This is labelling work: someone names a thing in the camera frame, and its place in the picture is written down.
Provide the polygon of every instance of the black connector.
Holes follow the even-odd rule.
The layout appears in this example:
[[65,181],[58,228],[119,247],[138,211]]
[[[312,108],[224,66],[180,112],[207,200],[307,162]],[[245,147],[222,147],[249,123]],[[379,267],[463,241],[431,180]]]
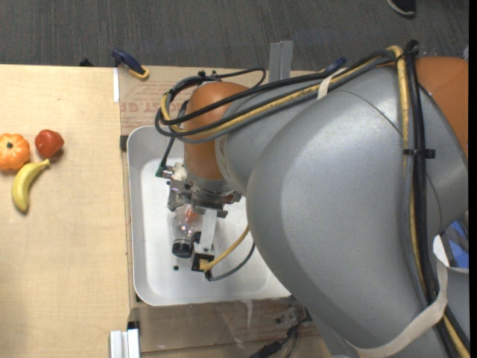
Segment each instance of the black connector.
[[260,351],[252,354],[250,358],[267,358],[272,354],[275,354],[277,351],[282,349],[280,342],[275,341],[272,344],[265,345]]

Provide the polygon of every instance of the pumpkin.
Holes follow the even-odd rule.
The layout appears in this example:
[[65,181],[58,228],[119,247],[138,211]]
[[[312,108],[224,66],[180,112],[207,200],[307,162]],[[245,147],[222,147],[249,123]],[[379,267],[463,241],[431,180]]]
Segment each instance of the pumpkin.
[[30,143],[20,134],[0,135],[0,169],[20,169],[30,159]]

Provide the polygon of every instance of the banana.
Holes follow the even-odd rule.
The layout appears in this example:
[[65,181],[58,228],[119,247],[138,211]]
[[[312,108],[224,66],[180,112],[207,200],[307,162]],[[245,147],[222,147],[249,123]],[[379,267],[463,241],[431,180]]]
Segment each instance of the banana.
[[48,159],[38,163],[27,163],[16,173],[12,185],[12,199],[19,210],[25,212],[28,209],[31,182],[49,165]]

